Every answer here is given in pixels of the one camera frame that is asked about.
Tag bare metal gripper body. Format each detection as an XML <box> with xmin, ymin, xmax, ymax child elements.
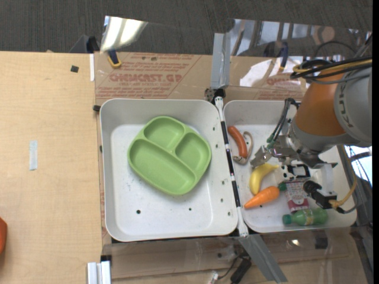
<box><xmin>268</xmin><ymin>134</ymin><xmax>326</xmax><ymax>169</ymax></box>

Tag yellow banana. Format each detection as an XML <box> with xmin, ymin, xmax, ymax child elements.
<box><xmin>249</xmin><ymin>163</ymin><xmax>280</xmax><ymax>196</ymax></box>

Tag black and white cow-print carton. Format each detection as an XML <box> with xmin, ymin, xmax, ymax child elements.
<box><xmin>279</xmin><ymin>163</ymin><xmax>312</xmax><ymax>183</ymax></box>

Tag orange sausage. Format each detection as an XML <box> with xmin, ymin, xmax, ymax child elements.
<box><xmin>227</xmin><ymin>125</ymin><xmax>248</xmax><ymax>159</ymax></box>

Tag thin black and white rod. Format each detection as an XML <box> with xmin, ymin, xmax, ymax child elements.
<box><xmin>213</xmin><ymin>96</ymin><xmax>249</xmax><ymax>238</ymax></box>

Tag orange carrot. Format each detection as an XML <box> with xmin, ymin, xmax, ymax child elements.
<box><xmin>243</xmin><ymin>182</ymin><xmax>288</xmax><ymax>210</ymax></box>

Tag pink and white carton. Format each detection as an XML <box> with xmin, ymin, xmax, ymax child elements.
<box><xmin>284</xmin><ymin>180</ymin><xmax>312</xmax><ymax>214</ymax></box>

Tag white plastic tray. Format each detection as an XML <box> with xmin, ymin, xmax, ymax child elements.
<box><xmin>222</xmin><ymin>99</ymin><xmax>358</xmax><ymax>234</ymax></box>
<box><xmin>99</xmin><ymin>98</ymin><xmax>239</xmax><ymax>243</ymax></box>

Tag green plastic bottle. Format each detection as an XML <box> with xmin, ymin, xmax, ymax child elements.
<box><xmin>282</xmin><ymin>207</ymin><xmax>329</xmax><ymax>227</ymax></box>

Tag green divided plate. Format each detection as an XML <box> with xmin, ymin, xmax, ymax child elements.
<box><xmin>127</xmin><ymin>115</ymin><xmax>213</xmax><ymax>196</ymax></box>

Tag brown cardboard board, red print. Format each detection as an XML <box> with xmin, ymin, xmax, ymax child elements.
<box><xmin>93</xmin><ymin>51</ymin><xmax>358</xmax><ymax>279</ymax></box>

